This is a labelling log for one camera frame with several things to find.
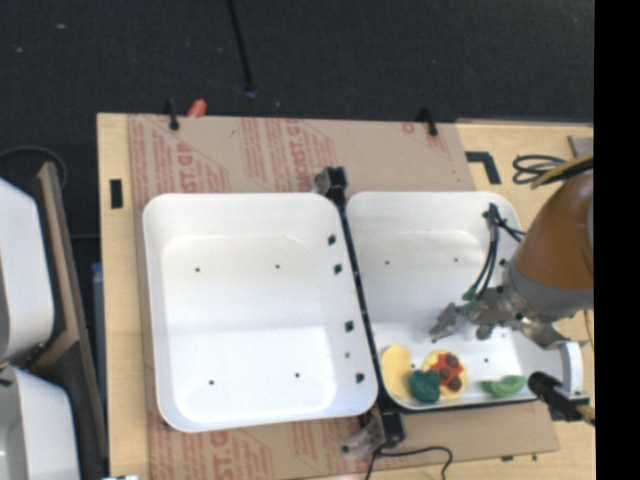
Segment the wooden table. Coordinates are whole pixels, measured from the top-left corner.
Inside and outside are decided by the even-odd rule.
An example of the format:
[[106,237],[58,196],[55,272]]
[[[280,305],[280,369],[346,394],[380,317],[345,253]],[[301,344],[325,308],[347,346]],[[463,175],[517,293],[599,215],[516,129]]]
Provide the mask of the wooden table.
[[[107,357],[107,411],[112,475],[138,474],[149,478],[146,430],[145,387],[143,381],[142,337],[138,300],[131,167],[128,142],[128,116],[98,116],[98,155],[102,264],[104,276],[105,332]],[[472,163],[478,190],[490,190],[506,197],[516,209],[526,229],[541,205],[557,186],[532,191],[511,181],[511,162],[518,155],[543,153],[570,158],[569,136],[592,136],[586,125],[520,122],[460,122],[458,133],[465,151],[489,152],[502,177],[491,184],[484,166]],[[110,180],[122,180],[123,206],[112,209]],[[558,325],[574,339],[588,338],[582,315]],[[585,390],[595,403],[594,354],[583,348]],[[517,457],[469,463],[454,463],[447,478],[478,479],[587,479],[595,478],[595,431],[583,423],[555,423],[561,451],[537,458]],[[487,439],[491,439],[487,429]],[[438,466],[377,472],[375,479],[438,478]],[[357,479],[362,475],[336,478]]]

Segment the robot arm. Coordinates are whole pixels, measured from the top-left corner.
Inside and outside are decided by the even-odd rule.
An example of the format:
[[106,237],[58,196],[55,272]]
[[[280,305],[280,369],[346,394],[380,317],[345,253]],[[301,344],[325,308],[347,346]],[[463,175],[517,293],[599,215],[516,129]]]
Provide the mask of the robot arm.
[[[490,215],[487,220],[493,243],[497,230],[491,227]],[[545,203],[505,269],[502,284],[466,294],[469,302],[463,306],[449,304],[431,337],[435,342],[471,321],[478,326],[478,339],[488,338],[496,326],[510,326],[543,348],[554,347],[567,341],[554,329],[554,322],[593,308],[593,288],[593,171],[589,171],[569,178]]]

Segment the wire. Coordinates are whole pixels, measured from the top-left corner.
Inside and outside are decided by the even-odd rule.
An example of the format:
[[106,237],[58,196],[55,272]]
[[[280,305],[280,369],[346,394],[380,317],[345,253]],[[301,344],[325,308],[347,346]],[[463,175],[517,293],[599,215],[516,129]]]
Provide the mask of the wire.
[[545,172],[557,167],[563,162],[564,158],[551,155],[518,155],[513,161],[513,168],[516,170],[516,173],[513,175],[513,182],[516,185],[533,183]]
[[593,152],[564,160],[551,155],[518,155],[513,161],[517,185],[531,184],[531,189],[561,181],[593,168]]
[[[483,216],[487,219],[489,223],[489,250],[487,251],[487,258],[484,262],[482,270],[476,279],[476,282],[471,285],[469,288],[469,296],[471,299],[479,299],[484,295],[485,290],[489,286],[489,281],[491,280],[491,276],[493,275],[493,270],[495,268],[496,259],[498,257],[498,240],[500,238],[500,234],[496,225],[497,217],[496,214],[498,212],[498,207],[490,203],[489,210],[486,211]],[[484,279],[484,284],[482,288],[478,291],[478,287],[482,280]]]
[[384,453],[382,451],[382,446],[378,447],[373,452],[373,455],[371,456],[371,462],[369,463],[369,469],[367,470],[367,475],[364,477],[364,480],[370,479],[371,473],[373,472],[373,465],[378,457],[384,457],[384,458],[408,457],[410,455],[419,455],[422,453],[435,452],[435,451],[445,452],[448,455],[448,458],[447,458],[447,461],[442,466],[442,469],[440,470],[441,480],[446,480],[445,473],[447,471],[447,468],[453,462],[453,452],[446,446],[429,446],[427,448],[421,448],[419,450],[411,450],[408,452],[398,452],[398,453]]
[[229,17],[231,18],[231,26],[233,27],[233,34],[236,38],[238,53],[240,54],[242,72],[244,73],[245,93],[247,97],[253,99],[255,97],[256,87],[253,83],[251,66],[249,65],[249,56],[247,55],[247,48],[245,47],[245,44],[244,44],[244,36],[242,35],[240,20],[238,19],[238,13],[236,12],[236,4],[234,0],[225,0],[225,1],[227,2],[227,10],[229,11]]
[[509,233],[509,235],[511,236],[511,238],[513,238],[516,242],[522,242],[522,238],[526,235],[526,233],[524,231],[522,231],[521,229],[515,229],[512,228],[511,226],[509,226],[507,224],[508,219],[503,219],[500,216],[500,211],[498,210],[498,208],[496,207],[496,211],[495,211],[495,225],[498,226],[499,228],[504,229],[507,233]]
[[55,151],[40,146],[16,146],[13,148],[5,149],[4,151],[0,151],[0,159],[6,159],[14,155],[25,153],[44,155],[54,160],[58,164],[58,167],[60,169],[60,189],[64,190],[64,187],[67,185],[69,170],[67,169],[67,164],[64,162],[62,157]]

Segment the dark floor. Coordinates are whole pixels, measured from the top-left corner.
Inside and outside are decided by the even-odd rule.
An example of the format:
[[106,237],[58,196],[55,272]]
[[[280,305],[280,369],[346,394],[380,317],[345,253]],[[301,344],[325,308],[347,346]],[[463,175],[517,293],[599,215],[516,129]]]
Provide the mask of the dark floor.
[[[96,114],[592,121],[595,0],[0,0],[0,151],[66,161],[72,234],[98,233]],[[21,184],[42,157],[0,159]],[[87,305],[96,241],[74,242]]]

